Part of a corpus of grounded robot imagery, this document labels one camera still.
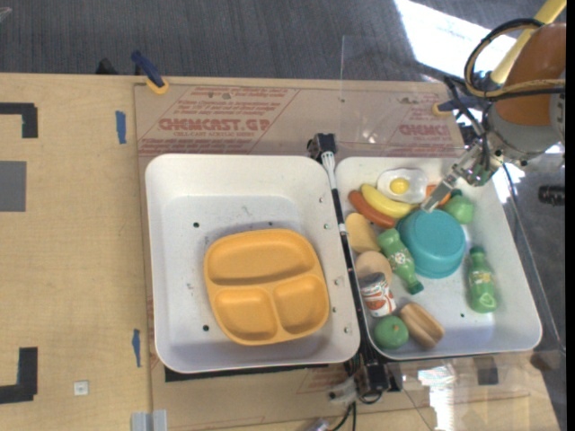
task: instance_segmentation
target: toy can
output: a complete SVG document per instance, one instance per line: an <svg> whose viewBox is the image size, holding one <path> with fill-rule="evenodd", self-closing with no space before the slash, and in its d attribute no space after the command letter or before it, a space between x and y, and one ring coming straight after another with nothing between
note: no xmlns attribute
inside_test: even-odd
<svg viewBox="0 0 575 431"><path fill-rule="evenodd" d="M372 316L381 318L391 314L397 304L384 273L372 273L359 280L359 292Z"/></svg>

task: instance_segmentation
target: toy sausage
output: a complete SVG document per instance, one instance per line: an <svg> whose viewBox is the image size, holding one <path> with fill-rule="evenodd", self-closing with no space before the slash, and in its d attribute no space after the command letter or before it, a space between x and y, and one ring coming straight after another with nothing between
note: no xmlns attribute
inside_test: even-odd
<svg viewBox="0 0 575 431"><path fill-rule="evenodd" d="M363 198L360 191L352 190L348 195L348 200L370 222L382 228L395 227L395 219L372 208Z"/></svg>
<svg viewBox="0 0 575 431"><path fill-rule="evenodd" d="M445 335L445 330L427 310L417 303L407 303L399 312L410 336L425 348L433 348Z"/></svg>
<svg viewBox="0 0 575 431"><path fill-rule="evenodd" d="M431 195L431 192L433 192L433 190L436 188L437 185L428 185L428 187L425 190L425 196L428 197L429 195ZM451 192L447 193L443 199L441 201L439 201L438 206L443 206L447 203L447 201L449 201L449 199L451 198Z"/></svg>

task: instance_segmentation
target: yellow plate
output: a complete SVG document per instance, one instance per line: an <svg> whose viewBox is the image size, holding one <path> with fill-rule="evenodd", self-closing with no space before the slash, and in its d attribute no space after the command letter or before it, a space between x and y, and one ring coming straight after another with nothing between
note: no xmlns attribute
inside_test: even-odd
<svg viewBox="0 0 575 431"><path fill-rule="evenodd" d="M204 257L204 279L219 327L242 345L299 339L319 330L330 312L314 247L292 230L215 241Z"/></svg>

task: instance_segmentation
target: metal bracket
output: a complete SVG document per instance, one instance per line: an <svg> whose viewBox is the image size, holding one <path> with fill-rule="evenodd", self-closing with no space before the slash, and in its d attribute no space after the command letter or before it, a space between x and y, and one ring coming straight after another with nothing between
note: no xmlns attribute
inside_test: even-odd
<svg viewBox="0 0 575 431"><path fill-rule="evenodd" d="M474 357L473 363L477 369L477 383L480 385L499 384L499 370L493 356Z"/></svg>
<svg viewBox="0 0 575 431"><path fill-rule="evenodd" d="M168 412L165 409L154 412L134 412L130 420L130 431L168 431Z"/></svg>
<svg viewBox="0 0 575 431"><path fill-rule="evenodd" d="M390 388L389 375L385 366L377 359L371 359L356 373L359 397L383 394Z"/></svg>
<svg viewBox="0 0 575 431"><path fill-rule="evenodd" d="M323 153L332 152L336 154L337 151L334 134L318 133L307 142L307 155L318 163L322 162Z"/></svg>

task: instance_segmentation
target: cable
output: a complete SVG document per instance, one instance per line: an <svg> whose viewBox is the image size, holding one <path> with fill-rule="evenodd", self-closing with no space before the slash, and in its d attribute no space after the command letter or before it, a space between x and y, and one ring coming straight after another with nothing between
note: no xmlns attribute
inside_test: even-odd
<svg viewBox="0 0 575 431"><path fill-rule="evenodd" d="M482 123L485 123L485 110L482 113ZM482 167L484 171L488 171L490 169L490 162L491 162L491 152L489 151L489 141L487 139L487 131L484 131L481 135L482 139Z"/></svg>
<svg viewBox="0 0 575 431"><path fill-rule="evenodd" d="M511 192L511 197L513 198L513 205L517 207L518 205L518 191L515 187L515 183L513 182L513 178L511 177L511 173L507 167L506 163L502 164L503 171L505 171L505 176L507 177L507 183L509 185L509 191Z"/></svg>
<svg viewBox="0 0 575 431"><path fill-rule="evenodd" d="M475 62L482 51L491 44L496 38L504 35L511 31L516 31L518 29L533 29L540 28L544 24L536 19L515 19L513 21L504 22L499 27L496 27L487 36L482 39L482 41L473 50L471 56L467 59L464 68L464 80L467 91L475 96L482 97L488 100L494 100L496 98L509 99L510 97L517 97L518 95L527 94L547 94L547 93L559 93L564 91L565 80L560 79L544 79L544 80L531 80L528 82L512 84L509 86L502 86L501 88L494 91L484 91L475 84L473 76L475 70Z"/></svg>
<svg viewBox="0 0 575 431"><path fill-rule="evenodd" d="M356 419L358 418L358 411L355 402L351 405L353 406L353 421L351 422L351 431L356 431Z"/></svg>
<svg viewBox="0 0 575 431"><path fill-rule="evenodd" d="M453 82L453 79L449 78L448 76L445 76L443 78L443 82L446 84L447 88L449 88L449 91L451 92L451 97L453 97L453 102L457 105L459 111L463 113L467 117L467 119L469 119L472 122L475 133L478 135L482 134L481 133L482 126L480 126L477 119L475 119L475 117L472 115L469 109L467 109L467 107L465 107L465 104L463 104L461 102L461 99L459 99L459 93L457 92L457 88Z"/></svg>
<svg viewBox="0 0 575 431"><path fill-rule="evenodd" d="M345 415L341 419L340 423L338 423L335 428L330 429L330 431L338 431L338 429L340 429L343 425L345 425L345 422L348 420L349 414L351 413L352 410L353 410L353 415L355 417L355 414L356 414L355 409L356 409L356 403L354 401L354 402L351 402L351 404L348 406L348 409L346 410Z"/></svg>
<svg viewBox="0 0 575 431"><path fill-rule="evenodd" d="M349 361L349 375L355 374L361 367L359 352L357 352Z"/></svg>
<svg viewBox="0 0 575 431"><path fill-rule="evenodd" d="M374 399L368 400L366 399L366 396L360 396L358 399L361 400L364 404L369 405L378 402L383 395L384 395L383 392L380 391L378 394L376 394L376 397Z"/></svg>

